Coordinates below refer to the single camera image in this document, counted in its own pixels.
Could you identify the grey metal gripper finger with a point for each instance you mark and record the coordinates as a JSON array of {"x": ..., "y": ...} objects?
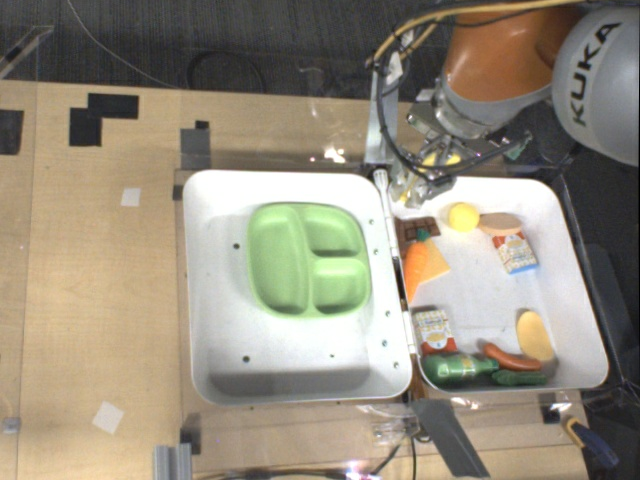
[
  {"x": 440, "y": 184},
  {"x": 403, "y": 183}
]

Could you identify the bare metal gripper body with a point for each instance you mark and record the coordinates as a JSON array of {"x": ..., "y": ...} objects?
[{"x": 450, "y": 128}]

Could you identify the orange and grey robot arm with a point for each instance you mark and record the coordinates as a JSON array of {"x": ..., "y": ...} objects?
[{"x": 505, "y": 53}]

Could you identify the yellow banana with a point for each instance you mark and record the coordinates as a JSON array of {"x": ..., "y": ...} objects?
[{"x": 429, "y": 159}]

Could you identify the yellow ball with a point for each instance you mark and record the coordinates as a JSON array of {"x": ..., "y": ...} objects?
[{"x": 463, "y": 217}]

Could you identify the brown chocolate bar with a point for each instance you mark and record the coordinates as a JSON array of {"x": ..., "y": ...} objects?
[{"x": 415, "y": 227}]

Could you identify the thin black and white rod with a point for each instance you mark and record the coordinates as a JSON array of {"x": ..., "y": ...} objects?
[{"x": 389, "y": 228}]

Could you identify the brown round biscuit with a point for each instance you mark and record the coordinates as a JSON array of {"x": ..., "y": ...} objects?
[{"x": 500, "y": 223}]

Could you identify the orange carrot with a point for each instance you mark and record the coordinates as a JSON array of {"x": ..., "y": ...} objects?
[{"x": 414, "y": 268}]

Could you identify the white red and blue carton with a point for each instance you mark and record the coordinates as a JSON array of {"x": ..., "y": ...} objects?
[{"x": 515, "y": 254}]

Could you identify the white plastic tray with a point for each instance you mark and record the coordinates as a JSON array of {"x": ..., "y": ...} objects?
[
  {"x": 280, "y": 368},
  {"x": 480, "y": 298}
]

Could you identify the green divided plate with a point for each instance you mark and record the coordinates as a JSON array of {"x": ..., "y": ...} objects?
[{"x": 280, "y": 258}]

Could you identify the yellow oval slice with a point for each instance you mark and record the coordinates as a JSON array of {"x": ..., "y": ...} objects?
[{"x": 535, "y": 335}]

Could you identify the green bottle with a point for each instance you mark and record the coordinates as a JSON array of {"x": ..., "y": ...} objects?
[{"x": 455, "y": 368}]

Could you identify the red sausage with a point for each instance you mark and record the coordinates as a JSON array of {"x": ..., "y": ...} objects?
[{"x": 510, "y": 359}]

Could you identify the green pea pod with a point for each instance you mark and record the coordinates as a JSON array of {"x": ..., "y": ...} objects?
[{"x": 520, "y": 378}]

